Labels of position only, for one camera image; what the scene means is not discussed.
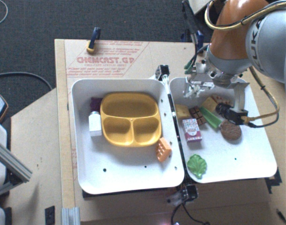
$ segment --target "pink box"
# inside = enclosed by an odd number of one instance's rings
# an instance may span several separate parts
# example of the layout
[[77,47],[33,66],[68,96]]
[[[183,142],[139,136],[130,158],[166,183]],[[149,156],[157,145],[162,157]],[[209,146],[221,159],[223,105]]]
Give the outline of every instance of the pink box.
[[196,119],[184,119],[182,120],[182,125],[187,143],[200,142],[202,140]]

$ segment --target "wooden edge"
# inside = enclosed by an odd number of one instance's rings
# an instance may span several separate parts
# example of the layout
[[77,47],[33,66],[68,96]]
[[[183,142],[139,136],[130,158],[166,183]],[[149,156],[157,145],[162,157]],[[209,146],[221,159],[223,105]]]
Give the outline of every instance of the wooden edge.
[[65,41],[55,39],[55,66],[59,113],[59,147],[63,208],[75,207],[70,121],[66,79]]

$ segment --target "brown round cookie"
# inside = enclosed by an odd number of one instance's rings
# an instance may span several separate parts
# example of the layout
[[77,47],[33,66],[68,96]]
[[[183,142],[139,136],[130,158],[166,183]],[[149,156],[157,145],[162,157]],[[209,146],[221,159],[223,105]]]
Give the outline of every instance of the brown round cookie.
[[221,122],[220,130],[223,137],[227,140],[237,140],[242,135],[241,127],[229,122],[228,120]]

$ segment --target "dark gray carpet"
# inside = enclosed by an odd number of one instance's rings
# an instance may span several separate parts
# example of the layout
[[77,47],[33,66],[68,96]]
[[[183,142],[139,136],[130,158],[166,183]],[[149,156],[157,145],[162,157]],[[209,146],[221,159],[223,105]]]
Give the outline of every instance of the dark gray carpet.
[[[42,76],[55,87],[54,39],[178,42],[187,29],[182,0],[3,0],[8,16],[0,24],[0,73],[23,71]],[[0,4],[0,19],[5,9]],[[205,42],[211,31],[203,29]],[[49,91],[26,76],[0,78],[0,94],[12,116]]]

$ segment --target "beige table surface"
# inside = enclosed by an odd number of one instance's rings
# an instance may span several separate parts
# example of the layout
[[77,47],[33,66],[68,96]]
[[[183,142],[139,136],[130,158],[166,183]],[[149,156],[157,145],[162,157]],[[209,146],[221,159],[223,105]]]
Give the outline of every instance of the beige table surface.
[[[143,77],[148,78],[148,73],[155,71],[159,64],[172,64],[171,76],[181,76],[182,69],[173,64],[177,60],[182,65],[190,58],[189,44],[154,42],[149,46],[146,56],[150,57],[150,68],[143,71]],[[29,166],[33,175],[30,182],[11,190],[1,205],[12,207],[14,225],[44,224],[44,209],[53,205],[56,224],[61,224],[62,207],[75,206],[81,210],[82,224],[169,224],[173,207],[165,203],[165,191],[82,198],[78,181],[73,178],[64,52],[64,41],[57,40],[57,89],[12,117],[12,151]],[[131,69],[127,73],[125,76],[135,74]],[[243,78],[251,83],[260,113],[269,112],[272,107],[251,75],[247,72]],[[188,208],[198,220],[212,225],[283,224],[276,209],[286,217],[286,95],[283,84],[261,78],[281,107],[279,121],[267,127],[266,132],[283,182],[272,187],[271,195],[264,179],[197,185],[199,198],[188,204]],[[175,215],[175,221],[191,224],[182,209]]]

